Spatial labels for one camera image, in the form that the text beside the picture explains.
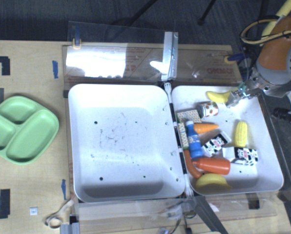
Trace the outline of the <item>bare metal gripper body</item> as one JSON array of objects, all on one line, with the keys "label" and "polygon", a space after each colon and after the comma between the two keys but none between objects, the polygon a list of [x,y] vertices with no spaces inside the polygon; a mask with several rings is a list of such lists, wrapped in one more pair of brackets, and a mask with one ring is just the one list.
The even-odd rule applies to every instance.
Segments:
[{"label": "bare metal gripper body", "polygon": [[266,96],[283,98],[291,97],[291,79],[284,73],[264,77],[259,72],[252,72],[248,79],[237,88],[237,98],[253,98],[264,93]]}]

